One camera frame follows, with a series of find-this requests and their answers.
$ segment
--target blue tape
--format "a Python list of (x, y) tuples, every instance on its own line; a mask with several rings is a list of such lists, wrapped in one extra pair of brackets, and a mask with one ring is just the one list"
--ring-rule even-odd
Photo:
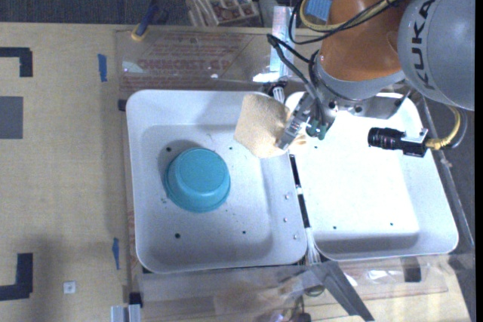
[(107, 82), (107, 58), (105, 55), (98, 54), (100, 81)]
[(121, 267), (119, 267), (119, 239), (118, 238), (114, 238), (112, 242), (112, 254), (114, 255), (115, 268), (117, 270), (120, 270)]
[(331, 4), (331, 0), (309, 0), (305, 9), (305, 13), (322, 20), (327, 20)]

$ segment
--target black connector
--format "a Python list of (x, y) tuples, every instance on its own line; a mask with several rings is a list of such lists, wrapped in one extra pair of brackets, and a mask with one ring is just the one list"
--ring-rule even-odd
[(369, 130), (369, 146), (389, 150), (402, 150), (405, 155), (423, 157), (426, 154), (428, 130), (422, 130), (418, 138), (406, 137), (405, 132), (388, 127), (372, 127)]

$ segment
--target blue lid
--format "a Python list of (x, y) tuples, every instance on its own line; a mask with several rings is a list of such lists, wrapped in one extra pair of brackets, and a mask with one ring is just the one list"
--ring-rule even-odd
[(196, 213), (217, 209), (228, 197), (230, 178), (225, 161), (215, 152), (192, 148), (180, 153), (163, 178), (168, 197)]

